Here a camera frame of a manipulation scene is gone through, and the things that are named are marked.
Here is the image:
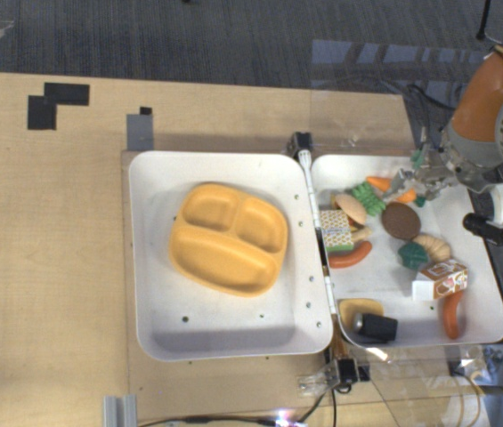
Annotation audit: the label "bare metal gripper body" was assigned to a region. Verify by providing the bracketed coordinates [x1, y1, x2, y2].
[413, 151, 484, 194]

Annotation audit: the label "orange carrot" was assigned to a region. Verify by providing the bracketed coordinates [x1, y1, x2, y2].
[365, 175, 428, 209]

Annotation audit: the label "green grapes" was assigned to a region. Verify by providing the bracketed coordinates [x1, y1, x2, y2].
[350, 181, 386, 216]

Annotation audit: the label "brown round biscuit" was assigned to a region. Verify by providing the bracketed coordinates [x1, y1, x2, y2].
[381, 201, 423, 241]

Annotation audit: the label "beige croissant bread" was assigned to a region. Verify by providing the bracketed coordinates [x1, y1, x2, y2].
[412, 233, 452, 262]

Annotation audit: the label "tan round biscuit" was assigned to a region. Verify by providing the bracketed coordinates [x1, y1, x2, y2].
[334, 193, 369, 225]

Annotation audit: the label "beige chicken drumstick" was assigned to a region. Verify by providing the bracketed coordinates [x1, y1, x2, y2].
[350, 225, 374, 245]

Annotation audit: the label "green broccoli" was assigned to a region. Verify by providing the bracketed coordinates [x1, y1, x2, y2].
[397, 242, 430, 270]

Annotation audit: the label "yellow patterned white carton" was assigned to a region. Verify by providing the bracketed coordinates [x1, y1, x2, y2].
[319, 209, 354, 254]

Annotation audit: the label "orange patterned white carton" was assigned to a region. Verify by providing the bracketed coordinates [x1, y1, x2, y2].
[411, 258, 470, 303]

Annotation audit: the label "thin black and white rod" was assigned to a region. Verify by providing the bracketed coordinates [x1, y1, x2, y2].
[297, 149, 337, 316]

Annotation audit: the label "orange sausage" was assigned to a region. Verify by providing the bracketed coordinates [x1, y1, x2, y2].
[328, 239, 374, 270]
[442, 290, 466, 341]

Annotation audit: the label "white plastic tray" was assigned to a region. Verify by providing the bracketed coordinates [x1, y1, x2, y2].
[127, 150, 335, 363]
[311, 153, 503, 349]

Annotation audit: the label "yellow bread slice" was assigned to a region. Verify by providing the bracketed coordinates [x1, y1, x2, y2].
[337, 297, 385, 329]

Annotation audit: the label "black can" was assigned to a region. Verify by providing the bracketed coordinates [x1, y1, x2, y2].
[351, 312, 400, 344]

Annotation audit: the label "orange divided plate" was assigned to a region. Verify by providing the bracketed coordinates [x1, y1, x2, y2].
[167, 182, 290, 299]

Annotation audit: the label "black cylinder on white bracket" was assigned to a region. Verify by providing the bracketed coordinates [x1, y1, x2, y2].
[461, 183, 503, 245]

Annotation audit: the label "black block with thin wires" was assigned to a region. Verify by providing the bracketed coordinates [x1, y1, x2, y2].
[292, 132, 314, 153]
[337, 358, 360, 385]

